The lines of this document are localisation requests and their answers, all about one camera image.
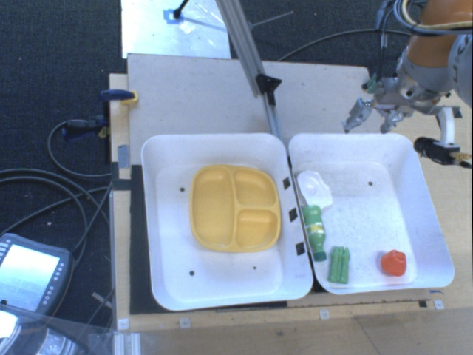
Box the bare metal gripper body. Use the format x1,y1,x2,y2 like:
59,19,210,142
371,75,450,117

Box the white fried egg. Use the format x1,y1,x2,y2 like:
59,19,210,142
296,170,334,210

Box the white plastic tray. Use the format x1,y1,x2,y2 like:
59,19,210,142
140,132,315,312
287,132,456,296

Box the green plastic bottle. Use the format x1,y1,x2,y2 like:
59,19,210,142
302,204,328,263

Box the thin black rod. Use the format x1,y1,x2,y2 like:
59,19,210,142
285,149,315,291

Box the orange-red toy pepper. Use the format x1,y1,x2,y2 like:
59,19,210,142
380,249,408,277

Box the green asparagus bundle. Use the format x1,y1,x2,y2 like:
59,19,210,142
327,246,351,285

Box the yellow divided plate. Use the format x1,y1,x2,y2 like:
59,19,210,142
188,164,283,253

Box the black cylinder on white bracket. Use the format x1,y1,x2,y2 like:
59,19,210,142
413,105,463,166

